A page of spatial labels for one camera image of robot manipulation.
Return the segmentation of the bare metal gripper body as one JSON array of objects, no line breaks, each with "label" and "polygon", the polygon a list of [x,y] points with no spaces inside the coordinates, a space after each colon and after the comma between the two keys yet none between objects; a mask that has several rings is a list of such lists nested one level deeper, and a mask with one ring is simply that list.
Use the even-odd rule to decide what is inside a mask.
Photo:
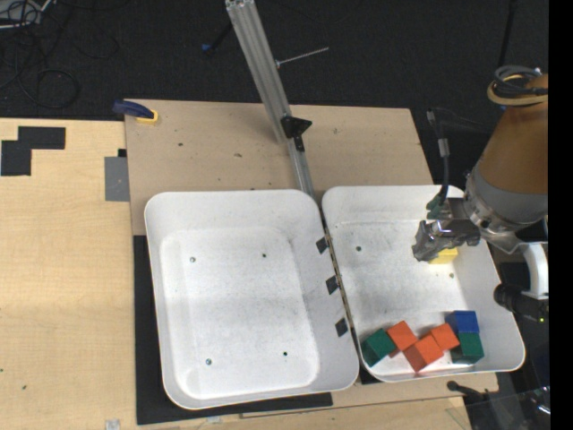
[{"label": "bare metal gripper body", "polygon": [[468,194],[449,197],[440,215],[440,229],[456,232],[458,246],[476,246],[484,240],[506,254],[515,253],[522,245],[517,236],[521,227],[494,211],[479,196]]}]

